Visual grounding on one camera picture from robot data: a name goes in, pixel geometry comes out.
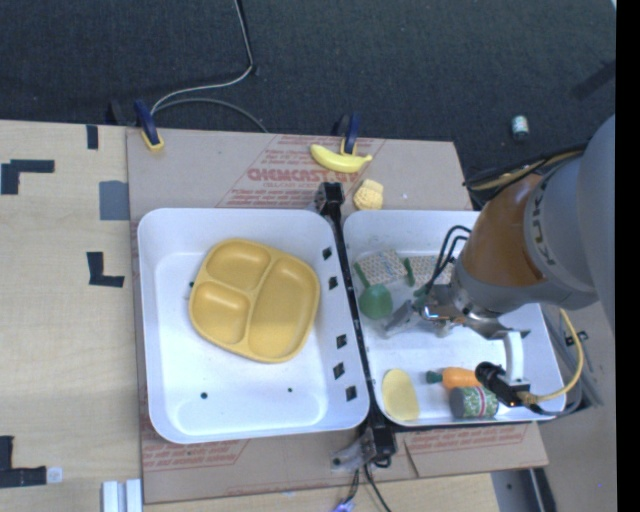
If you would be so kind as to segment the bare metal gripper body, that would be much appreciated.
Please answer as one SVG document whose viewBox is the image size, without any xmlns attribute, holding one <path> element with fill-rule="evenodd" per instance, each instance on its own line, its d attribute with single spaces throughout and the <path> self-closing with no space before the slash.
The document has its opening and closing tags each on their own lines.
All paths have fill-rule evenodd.
<svg viewBox="0 0 640 512">
<path fill-rule="evenodd" d="M 453 284 L 421 287 L 415 292 L 415 309 L 425 320 L 465 326 L 487 340 L 501 339 L 512 332 L 523 338 L 530 334 L 529 329 L 506 327 L 499 313 L 475 304 L 465 290 Z"/>
</svg>

